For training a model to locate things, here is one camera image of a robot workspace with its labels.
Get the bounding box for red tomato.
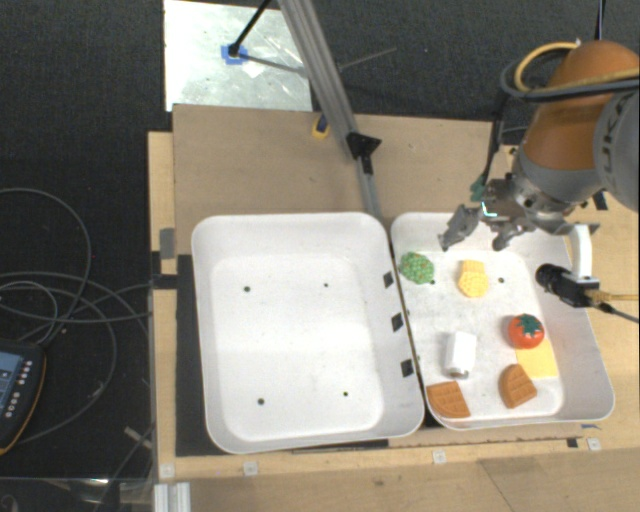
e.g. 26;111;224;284
507;313;546;350

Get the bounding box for orange biscuit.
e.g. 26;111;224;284
425;380;473;420

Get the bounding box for yellow corn piece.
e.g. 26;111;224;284
457;259;491;299

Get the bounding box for green grapes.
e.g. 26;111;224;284
398;251;436;287

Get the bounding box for yellow cheese slice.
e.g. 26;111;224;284
514;339;560;380

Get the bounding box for white plastic tray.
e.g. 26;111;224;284
389;211;616;432
190;211;427;455

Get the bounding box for brown biscuit wedge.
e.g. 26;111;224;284
497;363;539;410

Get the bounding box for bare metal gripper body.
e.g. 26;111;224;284
480;177;601;236

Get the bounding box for black cylinder on white bracket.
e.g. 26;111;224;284
534;223;601;309

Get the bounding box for brown cardboard board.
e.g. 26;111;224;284
172;103;626;459

